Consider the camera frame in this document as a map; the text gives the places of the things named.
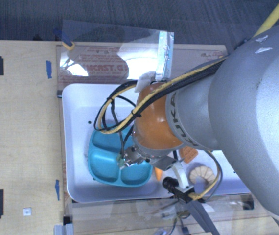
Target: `gray carpet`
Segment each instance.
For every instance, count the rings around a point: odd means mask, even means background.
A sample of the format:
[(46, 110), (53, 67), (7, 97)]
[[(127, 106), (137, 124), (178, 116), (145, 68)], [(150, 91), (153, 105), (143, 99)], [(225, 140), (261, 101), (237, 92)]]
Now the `gray carpet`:
[(175, 32), (175, 43), (225, 44), (249, 39), (279, 0), (0, 0), (0, 39), (53, 41), (63, 20)]

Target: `yellow cable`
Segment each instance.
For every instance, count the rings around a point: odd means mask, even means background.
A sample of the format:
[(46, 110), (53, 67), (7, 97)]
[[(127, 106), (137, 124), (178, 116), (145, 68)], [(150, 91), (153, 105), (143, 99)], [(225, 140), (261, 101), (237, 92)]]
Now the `yellow cable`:
[[(156, 95), (157, 93), (159, 93), (159, 92), (165, 90), (166, 88), (170, 87), (173, 83), (179, 82), (179, 81), (181, 81), (181, 80), (183, 80), (183, 79), (185, 79), (185, 78), (187, 78), (187, 77), (190, 77), (190, 76), (193, 76), (193, 75), (195, 75), (195, 74), (197, 74), (197, 73), (200, 73), (200, 72), (202, 72), (202, 71), (204, 71), (204, 70), (210, 68), (211, 66), (213, 66), (213, 65), (215, 65), (215, 64), (217, 64), (217, 63), (219, 63), (219, 62), (221, 62), (222, 60), (225, 60), (225, 59), (226, 59), (226, 57), (220, 58), (220, 59), (218, 59), (217, 61), (215, 61), (215, 62), (213, 62), (213, 63), (211, 63), (211, 64), (208, 64), (208, 65), (203, 66), (203, 67), (201, 67), (201, 68), (198, 68), (198, 69), (196, 69), (196, 70), (192, 70), (192, 71), (190, 71), (190, 72), (188, 72), (188, 73), (186, 73), (186, 74), (183, 74), (183, 75), (178, 76), (178, 77), (176, 77), (176, 78), (174, 78), (174, 79), (172, 79), (172, 80), (170, 80), (170, 81), (168, 81), (168, 82), (165, 82), (165, 83), (161, 84), (159, 87), (157, 87), (156, 89), (154, 89), (151, 93), (149, 93), (141, 102), (139, 102), (139, 103), (137, 104), (137, 106), (133, 109), (132, 113), (130, 113), (130, 114), (126, 117), (126, 119), (122, 121), (122, 123), (121, 123), (120, 125), (118, 125), (117, 127), (115, 127), (115, 128), (112, 129), (112, 130), (103, 130), (103, 131), (101, 131), (101, 132), (104, 133), (104, 134), (112, 134), (112, 133), (118, 132), (119, 130), (121, 130), (121, 129), (127, 124), (127, 122), (133, 117), (133, 115), (136, 114), (136, 113), (139, 111), (139, 109), (140, 109), (148, 100), (150, 100), (154, 95)], [(112, 97), (112, 99), (115, 99), (115, 98), (116, 98), (118, 95), (120, 95), (122, 92), (127, 91), (128, 89), (130, 89), (130, 88), (132, 88), (132, 87), (128, 87), (128, 88), (124, 89), (123, 91), (118, 92), (117, 94), (115, 94), (115, 95)], [(105, 103), (103, 109), (101, 110), (101, 112), (100, 112), (100, 114), (99, 114), (99, 117), (98, 117), (98, 127), (99, 127), (99, 128), (101, 128), (101, 119), (102, 119), (102, 116), (104, 115), (104, 113), (105, 113), (105, 111), (106, 111), (106, 108), (108, 107), (108, 105), (109, 105), (111, 102), (112, 102), (111, 99), (109, 99), (109, 100)]]
[(123, 89), (122, 91), (116, 93), (115, 95), (113, 95), (111, 98), (108, 98), (106, 103), (104, 104), (103, 108), (101, 109), (100, 113), (99, 113), (99, 117), (98, 117), (98, 120), (97, 120), (97, 123), (98, 123), (98, 128), (101, 129), (102, 126), (101, 126), (101, 120), (102, 120), (102, 116), (105, 114), (106, 112), (106, 109), (107, 107), (111, 104), (111, 102), (117, 97), (119, 96), (120, 94), (122, 94), (123, 92), (125, 91), (128, 91), (129, 89), (131, 88), (134, 88), (136, 86), (136, 84), (134, 85), (130, 85), (129, 87)]
[(270, 29), (278, 19), (279, 19), (279, 3), (275, 7), (275, 9), (271, 12), (271, 14), (268, 16), (266, 21), (261, 25), (259, 30), (255, 33), (254, 37)]
[(202, 192), (202, 193), (195, 193), (195, 192), (192, 192), (190, 193), (188, 196), (193, 199), (193, 200), (198, 200), (198, 199), (201, 199), (206, 193), (208, 193), (213, 187), (214, 185), (218, 182), (218, 179), (220, 177), (220, 169), (219, 169), (219, 166), (217, 164), (217, 162), (215, 161), (216, 163), (216, 166), (217, 166), (217, 176), (216, 178), (214, 179), (214, 181)]

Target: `wooden board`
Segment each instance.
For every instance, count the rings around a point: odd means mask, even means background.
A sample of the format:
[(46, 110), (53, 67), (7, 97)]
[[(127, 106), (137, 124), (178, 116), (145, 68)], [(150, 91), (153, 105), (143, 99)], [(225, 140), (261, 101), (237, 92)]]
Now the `wooden board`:
[(64, 213), (56, 42), (0, 41), (0, 56), (0, 234), (53, 234)]

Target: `white tray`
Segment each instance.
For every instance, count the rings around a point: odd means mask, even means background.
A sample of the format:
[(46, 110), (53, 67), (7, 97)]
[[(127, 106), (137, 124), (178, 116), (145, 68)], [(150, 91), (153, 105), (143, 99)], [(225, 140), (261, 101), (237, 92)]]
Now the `white tray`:
[[(106, 185), (97, 182), (90, 175), (87, 151), (93, 132), (93, 122), (100, 107), (116, 87), (117, 85), (71, 84), (63, 90), (68, 193), (73, 200), (80, 203), (170, 197), (171, 194), (162, 187), (162, 180), (166, 176), (175, 177), (171, 169), (163, 173), (160, 181), (157, 181), (153, 172), (150, 180), (138, 188)], [(127, 91), (123, 95), (133, 102), (136, 102), (138, 97), (134, 90)], [(132, 106), (127, 102), (122, 100), (116, 102), (118, 119), (127, 116), (131, 110)], [(108, 121), (113, 121), (110, 114), (106, 117)], [(234, 173), (223, 153), (214, 151), (214, 155), (224, 173), (224, 180), (216, 194), (248, 193), (249, 190)], [(190, 164), (182, 164), (187, 173), (199, 165), (211, 167), (216, 173), (215, 163), (203, 151), (199, 151), (199, 155)]]

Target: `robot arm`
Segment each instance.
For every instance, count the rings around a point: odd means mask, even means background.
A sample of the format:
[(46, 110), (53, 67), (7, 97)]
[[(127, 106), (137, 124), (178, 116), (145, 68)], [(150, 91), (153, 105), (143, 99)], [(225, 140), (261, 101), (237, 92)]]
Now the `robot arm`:
[(132, 112), (135, 146), (125, 163), (146, 160), (167, 170), (176, 162), (168, 156), (174, 149), (222, 150), (279, 225), (279, 26), (203, 68), (182, 87), (185, 80), (172, 80), (140, 93), (137, 107), (146, 108)]

